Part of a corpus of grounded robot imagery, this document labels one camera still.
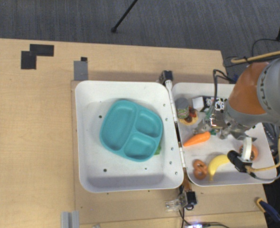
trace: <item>yellow cable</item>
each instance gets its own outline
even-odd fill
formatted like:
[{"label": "yellow cable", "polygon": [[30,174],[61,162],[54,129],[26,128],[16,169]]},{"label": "yellow cable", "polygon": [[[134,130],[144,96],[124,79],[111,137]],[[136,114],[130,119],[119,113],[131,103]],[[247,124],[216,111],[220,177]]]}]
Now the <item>yellow cable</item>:
[{"label": "yellow cable", "polygon": [[255,61],[255,60],[258,60],[258,59],[263,59],[263,58],[277,56],[277,55],[280,55],[280,51],[270,52],[270,53],[267,53],[267,54],[262,54],[262,55],[259,55],[259,56],[250,57],[250,58],[247,58],[247,59],[233,58],[231,60],[231,62],[234,63],[234,64],[247,63],[247,62]]},{"label": "yellow cable", "polygon": [[252,166],[245,166],[246,170],[248,173],[251,173],[251,172],[256,172],[256,171],[267,171],[267,170],[271,170],[273,168],[277,168],[280,166],[280,133],[279,133],[279,136],[278,136],[278,144],[277,144],[277,148],[278,148],[278,157],[279,157],[279,161],[276,165],[272,165],[272,166],[269,166],[269,167],[264,167],[264,168],[253,168]]}]

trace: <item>white box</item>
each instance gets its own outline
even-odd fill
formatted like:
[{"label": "white box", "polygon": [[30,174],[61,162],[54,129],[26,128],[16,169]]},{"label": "white box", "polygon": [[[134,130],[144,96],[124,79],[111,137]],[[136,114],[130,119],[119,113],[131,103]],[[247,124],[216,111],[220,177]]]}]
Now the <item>white box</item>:
[{"label": "white box", "polygon": [[[218,85],[219,96],[227,98],[233,85]],[[213,95],[213,84],[179,83],[173,87],[175,99],[185,97],[189,99],[201,95]],[[180,158],[178,140],[167,89],[158,83],[145,82],[110,82],[83,81],[75,90],[79,178],[81,185],[90,192],[111,192],[125,190],[173,189],[182,184],[183,169]],[[106,150],[99,140],[99,132],[111,105],[119,99],[136,102],[157,113],[163,123],[161,137],[161,152],[147,161],[135,162],[127,160]],[[181,141],[191,136],[192,127],[179,124]],[[257,137],[255,146],[260,154],[253,167],[273,165],[273,158],[268,147],[262,124],[248,132]],[[232,164],[226,164],[217,170],[214,181],[208,178],[197,180],[193,176],[192,162],[201,159],[208,163],[213,156],[230,150],[238,150],[241,141],[229,136],[227,140],[220,140],[212,136],[202,146],[184,148],[184,158],[189,178],[200,186],[234,185],[265,183],[254,179],[248,174],[239,173]],[[276,170],[258,173],[263,178],[273,178]]]}]

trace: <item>wooden table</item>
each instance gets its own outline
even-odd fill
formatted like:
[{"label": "wooden table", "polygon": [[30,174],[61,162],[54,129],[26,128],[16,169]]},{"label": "wooden table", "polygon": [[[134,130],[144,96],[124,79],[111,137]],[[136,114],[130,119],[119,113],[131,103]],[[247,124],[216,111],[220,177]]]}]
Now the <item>wooden table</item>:
[{"label": "wooden table", "polygon": [[[53,57],[37,57],[22,70],[21,51],[54,45]],[[178,228],[164,201],[176,190],[93,194],[75,185],[71,81],[74,61],[88,58],[89,79],[155,81],[172,70],[177,82],[212,82],[222,68],[219,51],[0,39],[0,228],[57,228],[62,211],[80,211],[81,228]],[[188,221],[221,222],[233,228],[266,228],[256,207],[262,185],[201,188]],[[91,202],[95,209],[79,206]]]}]

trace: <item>yellow banana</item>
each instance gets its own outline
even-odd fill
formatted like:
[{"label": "yellow banana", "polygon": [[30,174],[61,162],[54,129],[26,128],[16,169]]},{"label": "yellow banana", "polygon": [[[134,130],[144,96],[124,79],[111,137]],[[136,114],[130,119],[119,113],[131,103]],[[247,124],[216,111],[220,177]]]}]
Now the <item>yellow banana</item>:
[{"label": "yellow banana", "polygon": [[207,171],[210,174],[210,181],[213,180],[213,177],[215,175],[218,166],[226,164],[228,162],[230,162],[230,160],[227,158],[226,154],[217,155],[211,160],[211,162],[207,167]]}]

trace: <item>toy carrot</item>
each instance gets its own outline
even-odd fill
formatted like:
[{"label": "toy carrot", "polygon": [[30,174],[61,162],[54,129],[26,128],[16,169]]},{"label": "toy carrot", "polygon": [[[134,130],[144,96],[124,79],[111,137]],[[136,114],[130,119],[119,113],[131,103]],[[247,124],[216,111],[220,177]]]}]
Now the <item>toy carrot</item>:
[{"label": "toy carrot", "polygon": [[188,146],[193,145],[193,144],[202,143],[202,142],[205,142],[205,141],[209,140],[210,137],[211,137],[210,132],[199,133],[199,134],[196,134],[193,137],[191,137],[189,140],[187,140],[183,144],[183,146],[188,147]]}]

